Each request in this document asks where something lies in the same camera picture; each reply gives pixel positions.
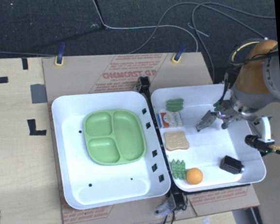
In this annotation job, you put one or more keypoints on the brown cardboard board red print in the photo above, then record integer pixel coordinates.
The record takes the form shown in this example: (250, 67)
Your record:
(78, 75)

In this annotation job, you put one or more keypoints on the tan toast slice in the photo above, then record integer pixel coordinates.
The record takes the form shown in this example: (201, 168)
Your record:
(176, 140)

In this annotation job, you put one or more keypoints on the white and orange carton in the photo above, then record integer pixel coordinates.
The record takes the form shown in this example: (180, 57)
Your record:
(170, 119)

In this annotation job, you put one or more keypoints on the orange toy fruit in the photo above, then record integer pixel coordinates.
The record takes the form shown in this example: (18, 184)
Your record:
(194, 176)

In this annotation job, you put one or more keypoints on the green pea pods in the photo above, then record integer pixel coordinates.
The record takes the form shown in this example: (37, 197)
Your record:
(175, 104)

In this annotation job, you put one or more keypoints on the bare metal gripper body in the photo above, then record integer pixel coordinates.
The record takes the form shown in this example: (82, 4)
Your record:
(230, 112)

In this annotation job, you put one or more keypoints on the green divided plate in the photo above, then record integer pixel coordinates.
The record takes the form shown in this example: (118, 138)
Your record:
(122, 135)

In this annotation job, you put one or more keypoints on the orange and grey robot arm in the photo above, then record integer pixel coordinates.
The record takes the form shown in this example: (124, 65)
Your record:
(251, 79)

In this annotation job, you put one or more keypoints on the black cylinder on white bracket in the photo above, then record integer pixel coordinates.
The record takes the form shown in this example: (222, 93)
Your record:
(255, 141)

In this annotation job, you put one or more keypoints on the white plastic tray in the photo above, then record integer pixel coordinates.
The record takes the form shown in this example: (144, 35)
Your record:
(211, 149)
(112, 184)

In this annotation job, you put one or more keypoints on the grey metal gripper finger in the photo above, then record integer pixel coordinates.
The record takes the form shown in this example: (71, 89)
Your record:
(205, 121)
(226, 124)

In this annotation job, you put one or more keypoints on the green ridged toy vegetable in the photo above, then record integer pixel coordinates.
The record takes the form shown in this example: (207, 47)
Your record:
(178, 169)

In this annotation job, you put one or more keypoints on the black box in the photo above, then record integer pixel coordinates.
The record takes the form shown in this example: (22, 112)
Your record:
(230, 164)

